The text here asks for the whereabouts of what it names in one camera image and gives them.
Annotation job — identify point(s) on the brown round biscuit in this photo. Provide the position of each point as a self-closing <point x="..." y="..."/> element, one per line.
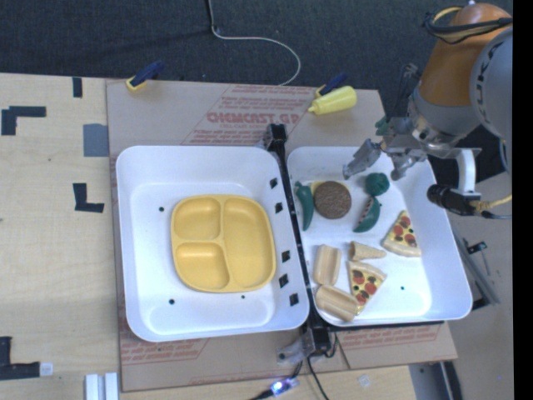
<point x="332" y="200"/>

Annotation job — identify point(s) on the green watermelon slice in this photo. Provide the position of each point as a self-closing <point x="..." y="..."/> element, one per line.
<point x="370" y="215"/>

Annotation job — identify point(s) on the green pepper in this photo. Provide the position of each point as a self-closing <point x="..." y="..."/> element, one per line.
<point x="307" y="206"/>

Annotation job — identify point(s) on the yellow mustard bottle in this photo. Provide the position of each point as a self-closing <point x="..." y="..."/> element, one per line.
<point x="337" y="99"/>

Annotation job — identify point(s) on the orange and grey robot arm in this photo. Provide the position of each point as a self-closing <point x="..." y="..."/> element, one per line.
<point x="451" y="69"/>

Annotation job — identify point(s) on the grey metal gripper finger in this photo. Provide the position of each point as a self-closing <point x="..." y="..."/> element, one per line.
<point x="362" y="158"/>
<point x="403" y="167"/>

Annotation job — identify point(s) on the yellow divided plate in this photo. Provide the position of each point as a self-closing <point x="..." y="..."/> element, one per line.
<point x="245" y="244"/>

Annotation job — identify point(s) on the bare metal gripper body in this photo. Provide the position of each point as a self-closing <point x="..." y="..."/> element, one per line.
<point x="406" y="140"/>

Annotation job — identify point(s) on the black cylinder on white bracket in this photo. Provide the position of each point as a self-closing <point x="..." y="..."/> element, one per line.
<point x="451" y="200"/>

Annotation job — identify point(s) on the tan hot dog bun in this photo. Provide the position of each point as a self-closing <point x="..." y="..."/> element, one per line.
<point x="327" y="265"/>
<point x="336" y="303"/>

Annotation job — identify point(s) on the thin black rod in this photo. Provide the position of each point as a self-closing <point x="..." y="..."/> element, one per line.
<point x="294" y="219"/>

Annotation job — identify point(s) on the brown cardboard board red print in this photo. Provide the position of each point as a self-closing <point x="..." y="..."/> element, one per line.
<point x="166" y="111"/>

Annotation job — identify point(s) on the pizza slice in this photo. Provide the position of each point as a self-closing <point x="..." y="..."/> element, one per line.
<point x="363" y="281"/>
<point x="401" y="236"/>

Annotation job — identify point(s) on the white plastic tray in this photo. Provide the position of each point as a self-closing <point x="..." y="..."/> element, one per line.
<point x="433" y="281"/>
<point x="154" y="315"/>

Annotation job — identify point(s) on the tan ice cream cone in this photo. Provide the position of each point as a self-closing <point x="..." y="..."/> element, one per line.
<point x="364" y="251"/>

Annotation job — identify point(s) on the green broccoli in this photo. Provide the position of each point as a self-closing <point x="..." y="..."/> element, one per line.
<point x="377" y="183"/>

